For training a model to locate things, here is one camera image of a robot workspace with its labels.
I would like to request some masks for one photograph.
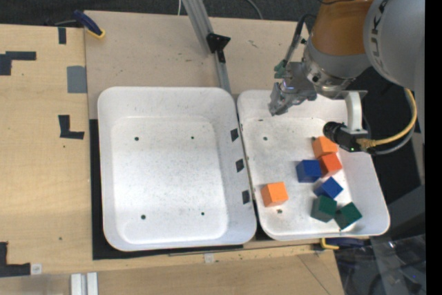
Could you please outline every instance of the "gray tape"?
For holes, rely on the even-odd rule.
[[[67,67],[68,93],[87,93],[86,68],[83,66]]]

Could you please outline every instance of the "orange cube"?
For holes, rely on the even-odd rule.
[[[261,196],[264,206],[266,207],[281,205],[289,199],[284,182],[266,184],[266,186],[261,189]]]
[[[320,171],[323,174],[321,177],[329,177],[342,169],[342,164],[339,161],[336,153],[321,156],[319,159]]]
[[[315,158],[320,158],[325,154],[332,154],[338,152],[338,145],[333,143],[328,137],[317,137],[312,143],[311,147],[315,154]]]

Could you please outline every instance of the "empty white tray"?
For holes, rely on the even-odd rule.
[[[260,224],[275,240],[301,240],[339,236],[374,236],[387,231],[390,215],[369,154],[339,149],[343,169],[334,175],[344,190],[335,198],[338,207],[353,202],[363,217],[340,230],[335,220],[321,222],[310,216],[314,189],[322,181],[299,183],[296,165],[314,159],[311,138],[323,135],[329,121],[346,122],[344,100],[318,96],[292,106],[288,113],[271,116],[271,91],[245,91],[238,98],[238,114],[256,197]],[[289,200],[279,207],[265,207],[261,188],[284,182]]]
[[[256,216],[234,100],[113,87],[98,99],[104,233],[122,251],[239,245]]]

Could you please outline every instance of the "blue cube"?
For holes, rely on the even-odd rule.
[[[334,178],[329,177],[327,181],[322,183],[318,188],[314,190],[314,193],[317,196],[326,196],[331,199],[334,199],[340,192],[343,191],[343,188],[340,186]]]
[[[318,160],[303,160],[296,165],[299,182],[315,182],[322,174]]]

